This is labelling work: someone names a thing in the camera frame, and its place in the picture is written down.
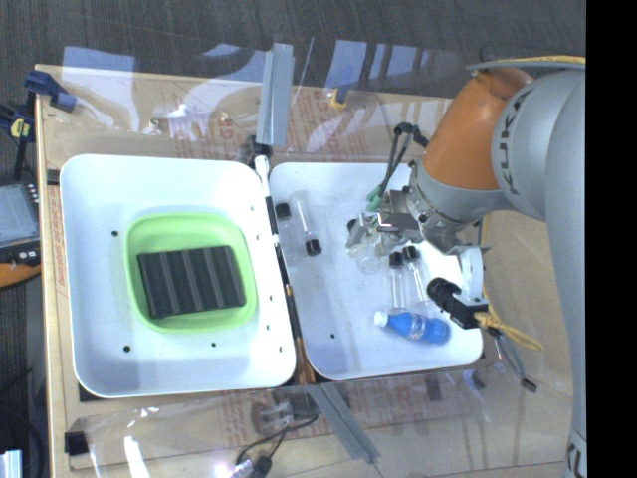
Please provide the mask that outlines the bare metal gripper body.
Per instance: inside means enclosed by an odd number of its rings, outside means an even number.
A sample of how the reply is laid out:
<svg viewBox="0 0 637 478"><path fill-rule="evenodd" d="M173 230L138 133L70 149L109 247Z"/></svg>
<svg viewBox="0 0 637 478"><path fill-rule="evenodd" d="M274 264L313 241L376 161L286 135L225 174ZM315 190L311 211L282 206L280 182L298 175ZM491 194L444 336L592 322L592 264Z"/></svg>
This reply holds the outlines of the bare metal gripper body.
<svg viewBox="0 0 637 478"><path fill-rule="evenodd" d="M410 189L388 190L378 207L377 230L396 241L428 242L443 254L465 245L465 224L450 219Z"/></svg>

